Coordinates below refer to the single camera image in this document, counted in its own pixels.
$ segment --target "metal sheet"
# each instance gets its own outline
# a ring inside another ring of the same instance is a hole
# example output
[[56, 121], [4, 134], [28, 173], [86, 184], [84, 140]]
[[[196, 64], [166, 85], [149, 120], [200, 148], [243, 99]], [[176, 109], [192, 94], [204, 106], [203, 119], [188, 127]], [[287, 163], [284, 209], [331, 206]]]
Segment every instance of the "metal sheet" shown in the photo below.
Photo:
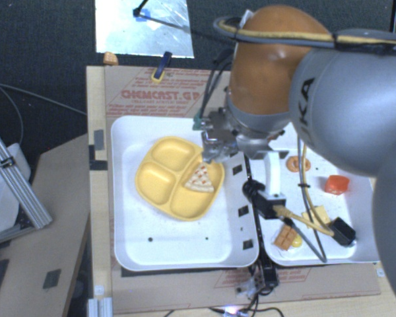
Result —
[[96, 0], [98, 53], [193, 58], [186, 0], [149, 0], [135, 18], [142, 0]]

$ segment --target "orange toy food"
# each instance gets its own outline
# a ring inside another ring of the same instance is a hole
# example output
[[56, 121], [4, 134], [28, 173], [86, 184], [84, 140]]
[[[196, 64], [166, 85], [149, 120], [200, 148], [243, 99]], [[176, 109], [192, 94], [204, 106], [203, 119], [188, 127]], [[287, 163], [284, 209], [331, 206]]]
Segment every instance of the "orange toy food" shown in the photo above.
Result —
[[292, 245], [297, 234], [298, 233], [294, 229], [290, 228], [290, 226], [283, 226], [280, 234], [276, 237], [275, 246], [287, 251]]
[[[291, 172], [299, 171], [299, 160], [297, 156], [291, 156], [286, 161], [286, 167]], [[305, 171], [308, 171], [311, 168], [311, 162], [308, 159], [305, 159]]]
[[326, 193], [341, 195], [348, 190], [349, 179], [341, 175], [330, 175], [325, 183]]
[[104, 53], [103, 63], [104, 65], [117, 66], [119, 65], [119, 60], [112, 52], [106, 52]]

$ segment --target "wooden table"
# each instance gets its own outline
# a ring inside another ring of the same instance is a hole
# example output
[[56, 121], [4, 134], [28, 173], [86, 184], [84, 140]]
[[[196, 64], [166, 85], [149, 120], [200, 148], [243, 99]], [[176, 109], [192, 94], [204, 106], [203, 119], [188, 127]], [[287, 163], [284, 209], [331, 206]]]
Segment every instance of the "wooden table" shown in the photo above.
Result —
[[[86, 135], [42, 154], [32, 188], [53, 222], [0, 249], [0, 317], [67, 315], [89, 233]], [[43, 289], [48, 273], [58, 281]]]

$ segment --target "white tray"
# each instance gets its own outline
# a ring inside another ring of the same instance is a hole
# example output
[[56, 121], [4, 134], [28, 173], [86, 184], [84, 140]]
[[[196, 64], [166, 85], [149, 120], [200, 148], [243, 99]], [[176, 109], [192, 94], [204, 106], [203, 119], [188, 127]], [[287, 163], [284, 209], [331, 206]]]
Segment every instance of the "white tray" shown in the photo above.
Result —
[[[112, 126], [115, 255], [129, 270], [245, 267], [258, 257], [252, 207], [242, 195], [242, 154], [224, 164], [224, 185], [197, 221], [172, 218], [137, 193], [136, 171], [158, 139], [178, 136], [202, 144], [201, 133], [192, 131], [192, 125], [191, 119], [124, 116]], [[240, 164], [242, 171], [234, 176], [232, 168]], [[239, 216], [244, 206], [249, 213]]]
[[[280, 160], [281, 167], [281, 192], [286, 196], [286, 207], [297, 215], [305, 211], [302, 199], [299, 174], [290, 172], [286, 168], [286, 161], [290, 156], [296, 156], [296, 132], [289, 124], [286, 133], [270, 146], [275, 150], [289, 150], [288, 156]], [[324, 205], [331, 220], [341, 217], [356, 231], [356, 243], [350, 248], [340, 246], [331, 237], [319, 234], [324, 247], [328, 264], [377, 262], [379, 260], [374, 230], [372, 224], [372, 185], [369, 178], [349, 174], [333, 166], [310, 149], [307, 150], [307, 159], [311, 168], [306, 173], [307, 183], [314, 205]], [[261, 161], [252, 160], [251, 170], [253, 177], [265, 184], [265, 167]], [[333, 195], [324, 192], [324, 185], [330, 175], [343, 175], [350, 179], [348, 191], [342, 195]], [[303, 242], [299, 248], [290, 248], [287, 252], [277, 248], [273, 242], [279, 234], [283, 223], [279, 220], [264, 220], [260, 217], [261, 230], [265, 249], [270, 258], [284, 266], [316, 265], [322, 264], [317, 256]], [[318, 248], [312, 229], [301, 222], [294, 221], [298, 228]]]

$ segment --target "cardboard box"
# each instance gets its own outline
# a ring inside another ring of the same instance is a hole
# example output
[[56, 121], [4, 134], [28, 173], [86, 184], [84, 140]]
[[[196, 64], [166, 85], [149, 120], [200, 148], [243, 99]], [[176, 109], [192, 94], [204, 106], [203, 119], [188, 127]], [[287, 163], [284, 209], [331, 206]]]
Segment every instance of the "cardboard box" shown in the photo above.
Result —
[[[106, 67], [104, 131], [108, 159], [110, 239], [113, 239], [112, 159], [110, 128], [124, 115], [192, 118], [198, 111], [209, 71], [167, 69], [164, 80], [154, 84], [152, 67]], [[223, 90], [229, 73], [223, 74], [209, 103], [209, 110], [224, 104]], [[111, 253], [111, 282], [115, 314], [248, 304], [236, 288], [247, 281], [247, 268], [178, 271], [177, 273], [131, 273], [122, 271]], [[261, 302], [330, 299], [378, 295], [380, 288], [372, 264], [344, 264], [280, 269], [280, 285]]]

